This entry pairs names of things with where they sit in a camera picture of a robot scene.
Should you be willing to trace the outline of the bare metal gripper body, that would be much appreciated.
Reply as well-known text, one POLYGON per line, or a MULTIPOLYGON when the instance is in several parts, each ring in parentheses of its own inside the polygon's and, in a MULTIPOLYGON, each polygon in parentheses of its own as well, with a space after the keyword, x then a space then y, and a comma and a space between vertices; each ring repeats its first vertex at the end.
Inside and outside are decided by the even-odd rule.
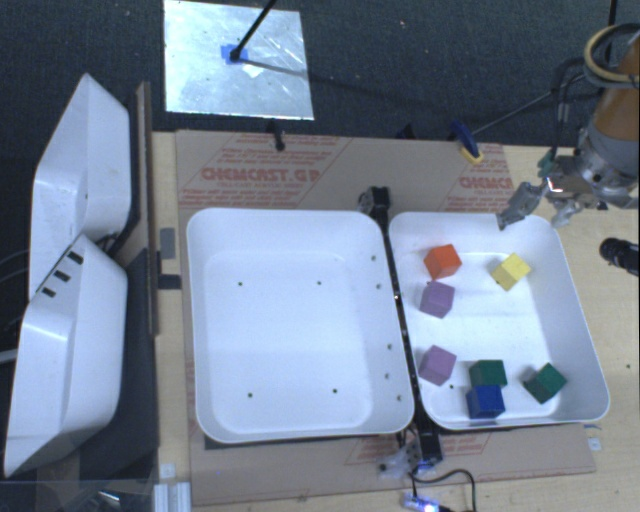
POLYGON ((632 195, 637 177, 621 173, 599 157, 558 156, 546 177, 550 201, 573 203, 578 208, 606 204, 617 208, 638 208, 632 195))

